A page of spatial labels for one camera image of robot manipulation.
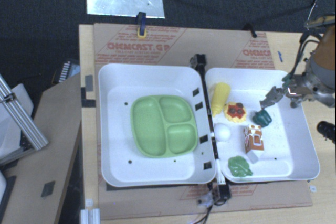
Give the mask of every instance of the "white egg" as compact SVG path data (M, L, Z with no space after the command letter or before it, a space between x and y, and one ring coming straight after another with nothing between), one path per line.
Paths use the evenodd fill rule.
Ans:
M216 140L219 142L228 141L231 137L231 131L229 127L223 123L216 123L214 131Z

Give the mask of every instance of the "blue clamp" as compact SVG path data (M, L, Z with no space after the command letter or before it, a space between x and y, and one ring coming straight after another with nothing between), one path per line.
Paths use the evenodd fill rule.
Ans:
M145 38L147 36L146 31L146 13L139 12L135 19L135 23L138 25L138 37Z

